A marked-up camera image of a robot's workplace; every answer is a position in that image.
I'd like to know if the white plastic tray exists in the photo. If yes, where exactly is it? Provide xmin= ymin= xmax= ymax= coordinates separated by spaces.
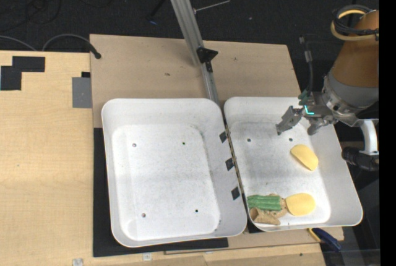
xmin=223 ymin=96 xmax=364 ymax=233
xmin=101 ymin=97 xmax=248 ymax=248

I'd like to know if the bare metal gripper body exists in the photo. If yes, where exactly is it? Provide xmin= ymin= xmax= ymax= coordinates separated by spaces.
xmin=301 ymin=92 xmax=361 ymax=127

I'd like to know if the yellow potato chip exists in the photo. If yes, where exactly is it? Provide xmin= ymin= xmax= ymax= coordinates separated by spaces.
xmin=284 ymin=192 xmax=317 ymax=217
xmin=290 ymin=144 xmax=319 ymax=172

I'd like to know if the brown cookie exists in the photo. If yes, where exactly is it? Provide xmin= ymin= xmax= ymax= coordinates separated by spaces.
xmin=249 ymin=196 xmax=288 ymax=226

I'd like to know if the green asparagus bundle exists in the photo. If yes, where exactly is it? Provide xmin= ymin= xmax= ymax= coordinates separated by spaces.
xmin=246 ymin=194 xmax=282 ymax=212

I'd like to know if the black cylinder on white bracket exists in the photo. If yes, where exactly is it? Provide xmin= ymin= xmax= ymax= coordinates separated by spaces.
xmin=341 ymin=118 xmax=380 ymax=172

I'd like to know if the brown cardboard board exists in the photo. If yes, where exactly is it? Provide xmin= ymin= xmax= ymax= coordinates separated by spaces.
xmin=88 ymin=33 xmax=345 ymax=251

